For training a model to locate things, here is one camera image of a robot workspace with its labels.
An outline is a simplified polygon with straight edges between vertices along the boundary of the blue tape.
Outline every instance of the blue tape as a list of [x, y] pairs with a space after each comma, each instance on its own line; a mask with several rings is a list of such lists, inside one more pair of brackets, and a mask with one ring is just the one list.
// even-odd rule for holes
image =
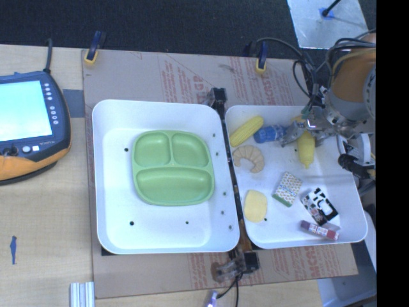
[[334, 12], [333, 12], [332, 10], [330, 10], [330, 11], [328, 12], [328, 15], [327, 15], [327, 16], [323, 16], [322, 13], [323, 13], [323, 11], [324, 11], [325, 9], [326, 9], [326, 8], [320, 8], [320, 9], [319, 9], [320, 15], [321, 15], [321, 17], [322, 17], [323, 19], [331, 20], [331, 19], [335, 18]]
[[17, 250], [17, 237], [13, 235], [12, 242], [10, 243], [10, 250], [12, 251], [12, 262], [15, 265], [15, 252]]

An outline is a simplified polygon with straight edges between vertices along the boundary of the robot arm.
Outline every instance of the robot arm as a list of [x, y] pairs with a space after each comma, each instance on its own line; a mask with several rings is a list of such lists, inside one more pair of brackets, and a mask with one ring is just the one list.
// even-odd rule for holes
[[[375, 120], [376, 34], [361, 40], [338, 41], [327, 53], [330, 69], [328, 89], [321, 88], [322, 106], [306, 105], [302, 120], [295, 120], [281, 139], [281, 145], [298, 139], [307, 130], [317, 142], [329, 136], [341, 136], [345, 142], [356, 139], [359, 146], [348, 144], [341, 151], [339, 163], [360, 178], [368, 178], [374, 168], [369, 135], [356, 131], [368, 119]], [[332, 64], [335, 53], [346, 52]]]

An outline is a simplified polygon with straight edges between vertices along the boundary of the green divided plate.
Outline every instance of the green divided plate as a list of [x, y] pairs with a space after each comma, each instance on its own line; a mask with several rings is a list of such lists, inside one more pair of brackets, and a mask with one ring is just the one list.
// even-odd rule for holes
[[214, 191], [212, 158], [197, 135], [175, 130], [142, 133], [132, 147], [132, 174], [140, 198], [152, 205], [186, 206]]

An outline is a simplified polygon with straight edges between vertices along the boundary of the cable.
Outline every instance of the cable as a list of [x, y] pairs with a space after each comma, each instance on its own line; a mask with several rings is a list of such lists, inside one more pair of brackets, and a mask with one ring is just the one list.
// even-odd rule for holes
[[[296, 47], [294, 47], [293, 45], [289, 44], [288, 42], [285, 42], [283, 40], [280, 40], [278, 38], [272, 38], [269, 36], [266, 36], [264, 38], [259, 38], [258, 40], [256, 40], [256, 44], [260, 43], [260, 42], [264, 42], [264, 41], [272, 41], [272, 42], [278, 42], [281, 43], [287, 47], [289, 47], [293, 52], [295, 52], [295, 54], [299, 57], [298, 60], [296, 60], [295, 65], [297, 63], [301, 64], [302, 70], [304, 71], [304, 74], [307, 74], [307, 81], [312, 83], [310, 89], [307, 88], [307, 91], [310, 92], [311, 91], [311, 95], [313, 94], [313, 90], [314, 90], [314, 85], [316, 84], [316, 69], [313, 66], [311, 59], [309, 57], [308, 54], [306, 53], [302, 53], [300, 52]], [[304, 94], [306, 94], [308, 97], [310, 97], [310, 93], [308, 93], [300, 84], [300, 82], [298, 81], [296, 75], [295, 75], [295, 65], [293, 64], [293, 75], [295, 78], [295, 81], [297, 82], [298, 87], [302, 90], [302, 92]]]
[[236, 278], [235, 278], [235, 280], [230, 284], [230, 287], [229, 287], [225, 292], [223, 292], [223, 293], [221, 293], [221, 294], [218, 294], [217, 297], [216, 297], [216, 299], [220, 299], [220, 298], [224, 297], [224, 295], [225, 295], [226, 293], [228, 293], [228, 292], [231, 290], [231, 288], [233, 288], [233, 287], [236, 285], [236, 307], [237, 307], [237, 306], [238, 306], [238, 282], [241, 280], [242, 276], [243, 276], [243, 272], [241, 272], [240, 274], [236, 275]]
[[363, 32], [361, 34], [359, 34], [359, 36], [356, 36], [355, 38], [362, 38], [363, 36], [367, 35], [367, 34], [371, 34], [376, 32], [376, 28], [370, 29], [369, 31]]
[[355, 54], [355, 52], [351, 53], [350, 51], [348, 51], [349, 53], [347, 55], [345, 55], [344, 57], [339, 58], [336, 61], [336, 66], [333, 67], [332, 66], [332, 60], [333, 60], [334, 56], [338, 52], [342, 52], [342, 51], [350, 50], [350, 49], [371, 49], [373, 51], [373, 49], [375, 49], [375, 48], [376, 48], [375, 43], [359, 40], [359, 39], [356, 39], [356, 38], [340, 38], [340, 39], [338, 39], [336, 44], [327, 51], [327, 54], [325, 56], [325, 64], [327, 65], [328, 71], [329, 71], [329, 78], [328, 78], [328, 83], [327, 83], [328, 88], [331, 87], [332, 83], [334, 82], [335, 70], [338, 67], [338, 65], [340, 64], [340, 62], [342, 60], [344, 60], [342, 58], [344, 58], [345, 56], [349, 56], [349, 55], [353, 56], [353, 54]]
[[51, 54], [52, 54], [52, 40], [50, 38], [48, 38], [45, 43], [48, 44], [49, 46], [49, 50], [47, 53], [47, 62], [45, 64], [45, 68], [43, 69], [44, 72], [47, 72], [48, 74], [51, 73], [50, 70], [50, 64], [51, 64]]
[[349, 59], [349, 58], [353, 58], [353, 57], [356, 57], [356, 56], [361, 56], [361, 55], [363, 55], [363, 54], [371, 54], [371, 53], [373, 53], [375, 50], [376, 50], [376, 49], [368, 49], [368, 50], [366, 50], [366, 51], [350, 52], [349, 54], [346, 54], [345, 56], [342, 56], [341, 58], [339, 58], [339, 59], [335, 62], [334, 66], [332, 67], [331, 84], [334, 83], [335, 72], [336, 72], [336, 69], [337, 69], [337, 67], [338, 67], [338, 65], [339, 65], [340, 63], [342, 63], [344, 60]]

